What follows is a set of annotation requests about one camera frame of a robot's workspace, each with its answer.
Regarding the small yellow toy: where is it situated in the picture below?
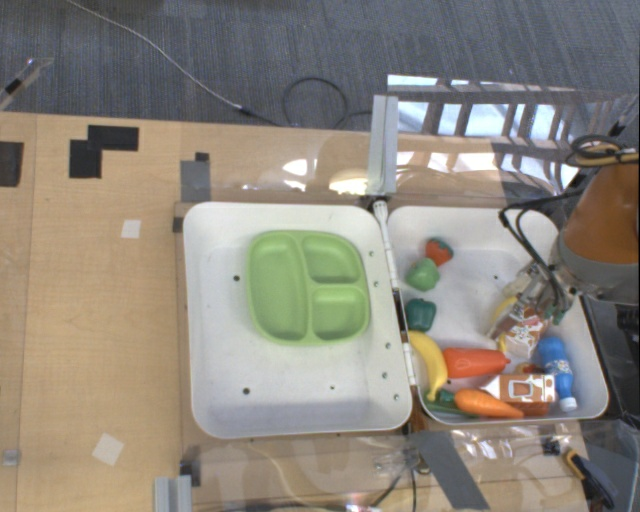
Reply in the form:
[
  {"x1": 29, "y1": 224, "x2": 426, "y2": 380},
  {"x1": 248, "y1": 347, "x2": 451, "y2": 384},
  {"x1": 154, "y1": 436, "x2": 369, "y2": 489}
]
[{"x1": 492, "y1": 295, "x2": 519, "y2": 326}]

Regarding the brown and white packet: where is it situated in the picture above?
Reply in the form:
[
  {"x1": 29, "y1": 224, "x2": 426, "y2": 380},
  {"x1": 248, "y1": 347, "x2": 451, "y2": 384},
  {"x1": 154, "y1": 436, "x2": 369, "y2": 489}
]
[{"x1": 487, "y1": 302, "x2": 550, "y2": 359}]

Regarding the blue and white bottle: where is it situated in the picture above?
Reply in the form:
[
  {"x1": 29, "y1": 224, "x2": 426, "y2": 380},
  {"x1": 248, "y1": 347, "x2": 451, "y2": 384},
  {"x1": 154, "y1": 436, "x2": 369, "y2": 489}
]
[{"x1": 536, "y1": 335, "x2": 579, "y2": 413}]

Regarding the green divided plate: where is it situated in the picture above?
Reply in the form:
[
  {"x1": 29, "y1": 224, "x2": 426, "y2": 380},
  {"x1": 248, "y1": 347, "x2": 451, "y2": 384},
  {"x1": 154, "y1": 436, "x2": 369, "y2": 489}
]
[{"x1": 246, "y1": 229, "x2": 373, "y2": 348}]

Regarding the orange carrot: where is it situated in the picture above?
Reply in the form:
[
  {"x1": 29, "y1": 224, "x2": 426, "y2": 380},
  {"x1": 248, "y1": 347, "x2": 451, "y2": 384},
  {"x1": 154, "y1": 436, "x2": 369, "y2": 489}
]
[{"x1": 438, "y1": 388, "x2": 526, "y2": 420}]

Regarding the brown and white carton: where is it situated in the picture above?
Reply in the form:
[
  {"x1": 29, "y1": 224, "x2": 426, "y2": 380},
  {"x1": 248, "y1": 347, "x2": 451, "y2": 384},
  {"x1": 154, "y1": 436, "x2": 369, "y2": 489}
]
[{"x1": 478, "y1": 372, "x2": 558, "y2": 404}]

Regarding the dark green pepper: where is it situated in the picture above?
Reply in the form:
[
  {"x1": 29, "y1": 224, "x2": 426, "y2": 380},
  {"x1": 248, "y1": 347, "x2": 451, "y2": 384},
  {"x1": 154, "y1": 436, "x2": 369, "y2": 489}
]
[{"x1": 403, "y1": 298, "x2": 438, "y2": 333}]

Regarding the dark green flat toy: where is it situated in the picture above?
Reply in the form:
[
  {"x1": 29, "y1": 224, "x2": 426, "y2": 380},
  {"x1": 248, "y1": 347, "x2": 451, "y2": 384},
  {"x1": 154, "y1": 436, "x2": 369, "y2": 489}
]
[{"x1": 423, "y1": 390, "x2": 480, "y2": 420}]

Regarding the white plastic tray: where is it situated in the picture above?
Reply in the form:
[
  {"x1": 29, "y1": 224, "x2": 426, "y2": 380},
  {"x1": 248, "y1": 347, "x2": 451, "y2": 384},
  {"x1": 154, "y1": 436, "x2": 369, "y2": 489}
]
[
  {"x1": 387, "y1": 205, "x2": 611, "y2": 427},
  {"x1": 182, "y1": 201, "x2": 414, "y2": 441}
]

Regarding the yellow banana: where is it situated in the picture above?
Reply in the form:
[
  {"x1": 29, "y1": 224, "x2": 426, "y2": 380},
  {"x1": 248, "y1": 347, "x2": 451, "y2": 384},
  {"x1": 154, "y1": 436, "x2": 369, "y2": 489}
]
[{"x1": 407, "y1": 329, "x2": 450, "y2": 403}]

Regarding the light green pepper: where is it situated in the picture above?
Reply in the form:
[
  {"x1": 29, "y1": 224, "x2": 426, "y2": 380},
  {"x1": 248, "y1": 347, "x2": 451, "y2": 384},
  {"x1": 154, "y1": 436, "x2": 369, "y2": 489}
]
[{"x1": 403, "y1": 257, "x2": 442, "y2": 293}]

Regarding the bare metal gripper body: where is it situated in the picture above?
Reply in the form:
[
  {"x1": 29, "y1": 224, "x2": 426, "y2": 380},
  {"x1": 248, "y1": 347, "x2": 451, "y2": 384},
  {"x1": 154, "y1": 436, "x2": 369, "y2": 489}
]
[{"x1": 508, "y1": 263, "x2": 577, "y2": 321}]

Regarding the red strawberry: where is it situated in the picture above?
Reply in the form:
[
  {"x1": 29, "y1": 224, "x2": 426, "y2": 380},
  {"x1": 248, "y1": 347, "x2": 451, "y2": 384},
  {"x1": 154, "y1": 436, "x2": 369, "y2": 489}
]
[{"x1": 424, "y1": 237, "x2": 455, "y2": 268}]

